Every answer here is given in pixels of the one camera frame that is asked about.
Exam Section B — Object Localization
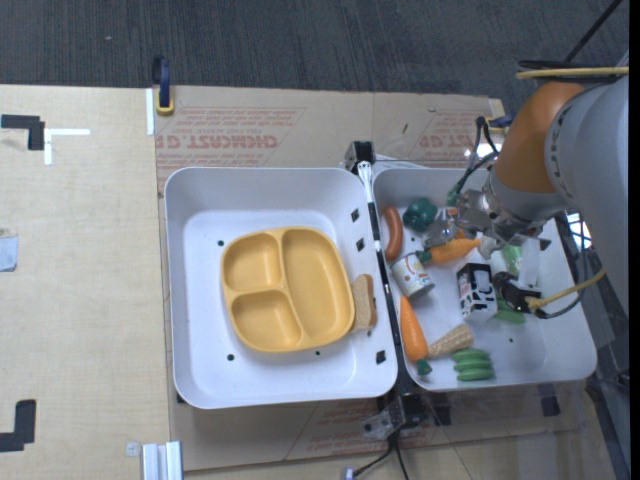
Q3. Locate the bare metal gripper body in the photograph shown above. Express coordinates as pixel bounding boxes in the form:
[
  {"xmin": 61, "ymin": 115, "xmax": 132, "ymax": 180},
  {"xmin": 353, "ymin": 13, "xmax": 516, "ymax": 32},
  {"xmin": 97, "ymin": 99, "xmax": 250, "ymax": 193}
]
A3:
[{"xmin": 452, "ymin": 190, "xmax": 551, "ymax": 248}]

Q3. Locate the small orange carrot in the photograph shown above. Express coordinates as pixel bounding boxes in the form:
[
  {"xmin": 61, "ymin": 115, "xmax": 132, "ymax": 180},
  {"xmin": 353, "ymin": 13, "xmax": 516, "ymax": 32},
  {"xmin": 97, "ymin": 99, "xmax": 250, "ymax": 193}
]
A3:
[{"xmin": 415, "ymin": 237, "xmax": 482, "ymax": 266}]

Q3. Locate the green broccoli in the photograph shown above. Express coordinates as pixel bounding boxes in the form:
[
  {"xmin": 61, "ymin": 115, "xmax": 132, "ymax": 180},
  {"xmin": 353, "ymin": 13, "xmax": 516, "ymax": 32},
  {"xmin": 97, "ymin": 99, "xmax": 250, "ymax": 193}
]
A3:
[{"xmin": 402, "ymin": 197, "xmax": 440, "ymax": 232}]

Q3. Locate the red sausage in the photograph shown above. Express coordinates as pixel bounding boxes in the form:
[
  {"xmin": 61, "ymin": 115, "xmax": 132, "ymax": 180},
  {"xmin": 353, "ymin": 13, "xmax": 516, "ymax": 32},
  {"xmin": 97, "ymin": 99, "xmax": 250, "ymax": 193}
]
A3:
[{"xmin": 383, "ymin": 206, "xmax": 405, "ymax": 263}]

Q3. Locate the white can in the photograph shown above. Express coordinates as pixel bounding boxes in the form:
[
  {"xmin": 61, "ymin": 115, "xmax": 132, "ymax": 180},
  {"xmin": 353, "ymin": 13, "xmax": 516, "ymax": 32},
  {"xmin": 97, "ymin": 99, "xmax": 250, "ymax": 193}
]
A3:
[{"xmin": 389, "ymin": 252, "xmax": 436, "ymax": 300}]

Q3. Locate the pale green bottle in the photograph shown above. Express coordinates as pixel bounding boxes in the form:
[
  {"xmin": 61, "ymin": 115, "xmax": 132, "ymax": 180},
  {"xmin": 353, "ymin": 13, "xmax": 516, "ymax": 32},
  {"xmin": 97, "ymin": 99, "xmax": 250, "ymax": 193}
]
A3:
[{"xmin": 501, "ymin": 244, "xmax": 524, "ymax": 275}]

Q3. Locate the tan bread slice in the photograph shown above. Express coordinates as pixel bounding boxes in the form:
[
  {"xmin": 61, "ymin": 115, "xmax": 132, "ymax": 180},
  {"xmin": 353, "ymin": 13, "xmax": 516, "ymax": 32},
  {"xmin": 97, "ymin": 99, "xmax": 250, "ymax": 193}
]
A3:
[{"xmin": 349, "ymin": 273, "xmax": 379, "ymax": 334}]

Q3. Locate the large orange carrot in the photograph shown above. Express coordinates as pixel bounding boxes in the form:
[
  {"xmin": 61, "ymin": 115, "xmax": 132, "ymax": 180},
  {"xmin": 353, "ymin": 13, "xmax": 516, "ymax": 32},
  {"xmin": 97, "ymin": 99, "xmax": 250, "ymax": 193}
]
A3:
[{"xmin": 398, "ymin": 295, "xmax": 434, "ymax": 376}]

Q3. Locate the green pea pod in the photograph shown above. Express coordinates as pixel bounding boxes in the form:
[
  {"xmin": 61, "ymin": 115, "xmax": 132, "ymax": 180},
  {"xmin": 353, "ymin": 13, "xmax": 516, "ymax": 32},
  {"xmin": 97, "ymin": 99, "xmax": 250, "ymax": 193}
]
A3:
[
  {"xmin": 492, "ymin": 298, "xmax": 527, "ymax": 326},
  {"xmin": 450, "ymin": 348, "xmax": 496, "ymax": 383}
]

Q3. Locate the tan waffle cone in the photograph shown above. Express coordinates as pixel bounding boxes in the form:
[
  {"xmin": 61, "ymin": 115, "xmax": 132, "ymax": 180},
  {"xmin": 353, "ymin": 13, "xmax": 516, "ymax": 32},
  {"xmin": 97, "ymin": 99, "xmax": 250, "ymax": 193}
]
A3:
[{"xmin": 426, "ymin": 322, "xmax": 475, "ymax": 360}]

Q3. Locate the yellow divided plate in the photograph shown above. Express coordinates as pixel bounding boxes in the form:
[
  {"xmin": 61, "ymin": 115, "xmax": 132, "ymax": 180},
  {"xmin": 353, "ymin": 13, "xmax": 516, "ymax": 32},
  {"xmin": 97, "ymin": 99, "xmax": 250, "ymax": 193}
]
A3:
[{"xmin": 219, "ymin": 226, "xmax": 357, "ymax": 354}]

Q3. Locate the white plastic tray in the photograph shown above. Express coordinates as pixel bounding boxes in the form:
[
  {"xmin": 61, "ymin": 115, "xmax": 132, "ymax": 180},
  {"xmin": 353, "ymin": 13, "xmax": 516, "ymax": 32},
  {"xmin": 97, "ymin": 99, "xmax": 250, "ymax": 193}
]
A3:
[
  {"xmin": 163, "ymin": 166, "xmax": 400, "ymax": 410},
  {"xmin": 372, "ymin": 167, "xmax": 599, "ymax": 393}
]

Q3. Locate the brown cardboard board red print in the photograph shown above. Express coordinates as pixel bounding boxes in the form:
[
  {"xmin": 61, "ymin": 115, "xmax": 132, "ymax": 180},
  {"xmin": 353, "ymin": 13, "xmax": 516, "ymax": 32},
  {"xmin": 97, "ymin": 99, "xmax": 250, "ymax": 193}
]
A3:
[{"xmin": 154, "ymin": 85, "xmax": 586, "ymax": 472}]

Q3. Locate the black block with thin wires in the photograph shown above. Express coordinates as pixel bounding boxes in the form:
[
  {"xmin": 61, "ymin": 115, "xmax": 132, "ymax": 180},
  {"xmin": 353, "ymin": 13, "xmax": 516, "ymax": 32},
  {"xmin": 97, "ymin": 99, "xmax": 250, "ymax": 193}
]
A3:
[
  {"xmin": 344, "ymin": 140, "xmax": 377, "ymax": 172},
  {"xmin": 361, "ymin": 392, "xmax": 432, "ymax": 440}
]

